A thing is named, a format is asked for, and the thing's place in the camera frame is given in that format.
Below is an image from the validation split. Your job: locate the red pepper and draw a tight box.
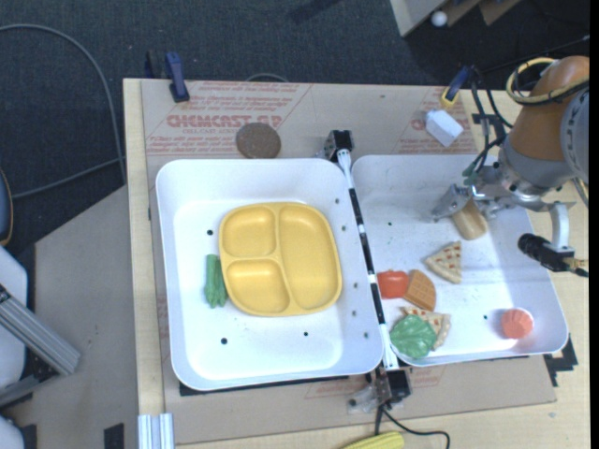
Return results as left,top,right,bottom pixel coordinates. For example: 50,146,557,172
376,269,411,300

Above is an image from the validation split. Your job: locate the black cylinder on white bracket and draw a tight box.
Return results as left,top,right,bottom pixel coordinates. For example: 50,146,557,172
517,201,577,272

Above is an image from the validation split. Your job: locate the pizza slice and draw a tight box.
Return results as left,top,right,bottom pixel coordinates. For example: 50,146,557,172
401,306,452,351
424,240,463,285

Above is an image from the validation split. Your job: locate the white plastic tray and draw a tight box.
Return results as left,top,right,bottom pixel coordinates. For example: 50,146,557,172
154,157,386,391
349,153,570,368

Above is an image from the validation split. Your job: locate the green asparagus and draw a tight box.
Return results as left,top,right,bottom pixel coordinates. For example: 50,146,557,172
203,253,229,310

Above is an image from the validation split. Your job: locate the white carton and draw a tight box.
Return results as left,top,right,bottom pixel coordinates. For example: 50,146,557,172
424,109,464,148

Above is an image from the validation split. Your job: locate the brown round biscuit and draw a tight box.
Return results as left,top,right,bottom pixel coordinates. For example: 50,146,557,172
235,122,283,160

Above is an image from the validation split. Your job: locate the yellow divided plate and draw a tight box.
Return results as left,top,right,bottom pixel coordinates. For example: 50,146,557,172
218,201,343,318

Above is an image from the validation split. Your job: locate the orange tangerine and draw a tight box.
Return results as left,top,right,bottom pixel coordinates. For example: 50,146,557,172
500,308,535,340

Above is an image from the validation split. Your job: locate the thin black and white rod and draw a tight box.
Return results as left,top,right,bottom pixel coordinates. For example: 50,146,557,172
337,149,399,369

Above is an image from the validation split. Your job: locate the brown waffle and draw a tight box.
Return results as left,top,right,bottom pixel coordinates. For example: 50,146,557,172
403,269,438,312

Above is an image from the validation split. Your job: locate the green lettuce leaf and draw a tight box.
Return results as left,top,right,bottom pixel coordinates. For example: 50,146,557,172
388,314,438,360

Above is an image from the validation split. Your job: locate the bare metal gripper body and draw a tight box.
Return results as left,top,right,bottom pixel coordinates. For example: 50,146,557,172
467,165,563,215

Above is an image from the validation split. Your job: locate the yellow corn cob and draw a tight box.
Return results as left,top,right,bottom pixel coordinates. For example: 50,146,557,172
343,430,406,449

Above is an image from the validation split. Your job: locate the tan bread loaf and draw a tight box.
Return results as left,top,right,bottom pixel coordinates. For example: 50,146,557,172
451,198,490,241

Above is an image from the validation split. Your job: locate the brown cardboard board, red print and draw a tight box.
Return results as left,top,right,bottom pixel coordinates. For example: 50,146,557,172
139,80,558,444

